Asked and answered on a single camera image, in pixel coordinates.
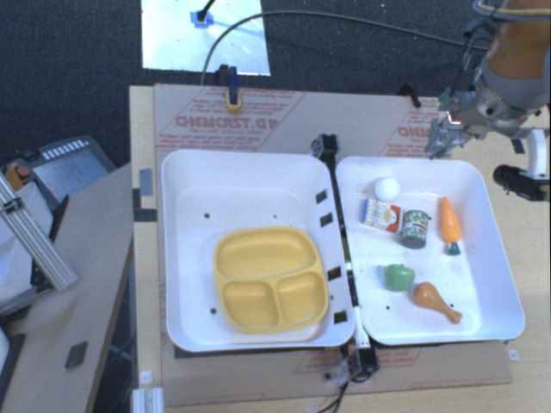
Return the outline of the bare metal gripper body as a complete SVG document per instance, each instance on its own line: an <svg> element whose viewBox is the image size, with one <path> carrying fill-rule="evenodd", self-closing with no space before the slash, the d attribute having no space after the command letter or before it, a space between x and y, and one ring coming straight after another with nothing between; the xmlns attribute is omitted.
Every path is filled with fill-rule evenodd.
<svg viewBox="0 0 551 413"><path fill-rule="evenodd" d="M453 91L447 88L438 97L443 116L433 120L441 128L462 130L467 141L483 139L489 132L515 138L528 117L540 107L520 108L496 95L491 89Z"/></svg>

